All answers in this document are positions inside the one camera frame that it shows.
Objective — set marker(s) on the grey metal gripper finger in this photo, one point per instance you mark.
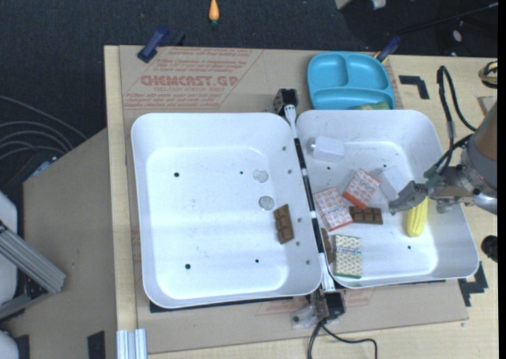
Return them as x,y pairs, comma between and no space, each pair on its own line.
399,205
415,190

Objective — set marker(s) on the orange toy carrot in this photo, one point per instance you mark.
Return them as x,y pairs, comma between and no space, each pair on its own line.
214,9

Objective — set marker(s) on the thin black and white rod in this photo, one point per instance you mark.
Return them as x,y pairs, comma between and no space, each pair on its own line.
303,169

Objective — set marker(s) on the yellow and green carton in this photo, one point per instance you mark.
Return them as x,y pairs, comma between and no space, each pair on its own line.
348,256

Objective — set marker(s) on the green and yellow sponge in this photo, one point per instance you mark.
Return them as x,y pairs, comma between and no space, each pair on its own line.
371,105

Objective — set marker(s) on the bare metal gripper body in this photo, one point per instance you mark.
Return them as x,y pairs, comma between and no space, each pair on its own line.
454,191

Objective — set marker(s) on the brown cardboard board red print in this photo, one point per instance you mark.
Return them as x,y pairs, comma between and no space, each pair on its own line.
221,76

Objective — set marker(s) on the brown chocolate bar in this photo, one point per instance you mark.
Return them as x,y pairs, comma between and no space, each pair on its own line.
284,224
327,246
366,215

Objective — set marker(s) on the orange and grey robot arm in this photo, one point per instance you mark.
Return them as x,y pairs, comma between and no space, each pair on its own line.
484,140

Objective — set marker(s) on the yellow corn cob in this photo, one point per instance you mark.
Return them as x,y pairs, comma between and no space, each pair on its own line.
417,219

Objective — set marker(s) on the blue divided plate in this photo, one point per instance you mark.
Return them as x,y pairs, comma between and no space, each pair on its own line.
340,72

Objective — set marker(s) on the clear plastic bottle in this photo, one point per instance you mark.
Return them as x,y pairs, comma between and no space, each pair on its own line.
326,148

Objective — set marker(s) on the clear round disc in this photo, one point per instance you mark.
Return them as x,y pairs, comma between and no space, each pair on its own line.
261,176
266,202

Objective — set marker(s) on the orange and white carton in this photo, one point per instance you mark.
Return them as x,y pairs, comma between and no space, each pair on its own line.
360,188
333,209

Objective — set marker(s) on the white plastic tray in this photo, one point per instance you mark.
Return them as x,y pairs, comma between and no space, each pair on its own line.
391,262
213,215

